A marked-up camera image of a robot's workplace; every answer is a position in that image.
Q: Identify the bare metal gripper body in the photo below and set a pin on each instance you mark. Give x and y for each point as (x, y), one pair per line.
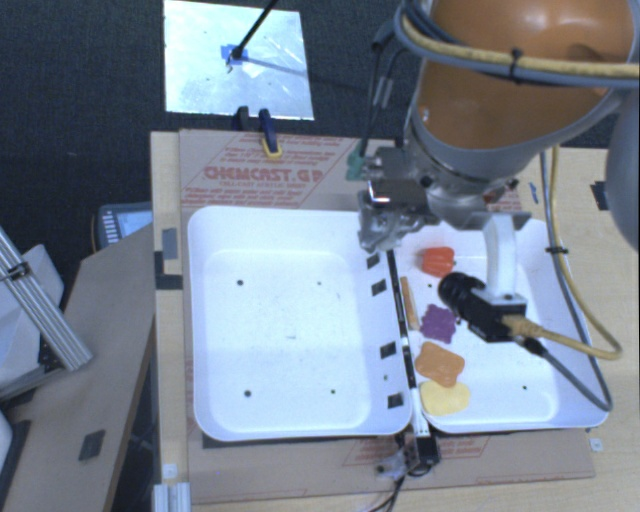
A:
(400, 192)

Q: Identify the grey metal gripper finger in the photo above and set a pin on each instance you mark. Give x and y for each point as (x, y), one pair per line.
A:
(405, 225)
(372, 232)

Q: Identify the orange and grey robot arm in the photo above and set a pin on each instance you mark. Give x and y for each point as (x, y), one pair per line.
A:
(500, 100)

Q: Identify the orange toy bell pepper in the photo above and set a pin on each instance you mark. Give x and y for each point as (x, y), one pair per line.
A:
(437, 261)

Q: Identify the tan toy stick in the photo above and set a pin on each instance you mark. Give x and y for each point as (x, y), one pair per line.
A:
(410, 305)

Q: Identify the purple toy grapes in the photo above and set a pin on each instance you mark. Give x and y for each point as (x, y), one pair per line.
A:
(438, 325)

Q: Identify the thin black and white rod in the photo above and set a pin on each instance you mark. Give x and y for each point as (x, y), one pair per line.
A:
(406, 345)

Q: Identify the white plastic tray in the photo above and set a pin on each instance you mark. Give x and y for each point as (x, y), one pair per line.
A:
(285, 325)
(500, 390)

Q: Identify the orange toy biscuit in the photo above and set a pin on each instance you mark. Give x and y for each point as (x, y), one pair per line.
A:
(439, 364)

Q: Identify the yellow toy chip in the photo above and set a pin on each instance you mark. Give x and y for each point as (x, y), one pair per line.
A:
(445, 399)

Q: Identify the brown cardboard board red print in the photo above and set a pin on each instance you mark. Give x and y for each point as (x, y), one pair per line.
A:
(280, 465)

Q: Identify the black cylinder on white bracket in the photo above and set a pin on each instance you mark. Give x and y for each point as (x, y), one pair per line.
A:
(492, 310)

